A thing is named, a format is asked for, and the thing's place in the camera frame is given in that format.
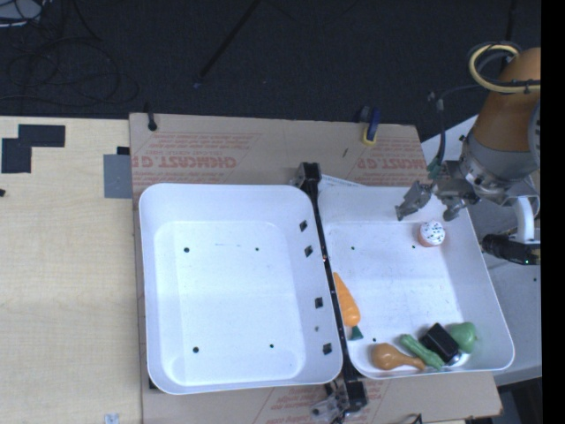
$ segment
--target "wooden table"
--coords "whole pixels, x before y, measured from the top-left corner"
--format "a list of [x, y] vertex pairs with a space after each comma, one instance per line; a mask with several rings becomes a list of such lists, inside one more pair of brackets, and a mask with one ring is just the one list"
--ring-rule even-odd
[[[28, 124], [64, 125], [66, 140], [33, 148], [31, 173], [0, 174], [0, 420], [140, 423], [132, 201], [105, 198], [103, 180], [104, 155], [129, 146], [128, 121], [2, 117], [0, 137]], [[490, 373], [465, 382], [498, 414]], [[430, 398], [402, 384], [391, 397]]]

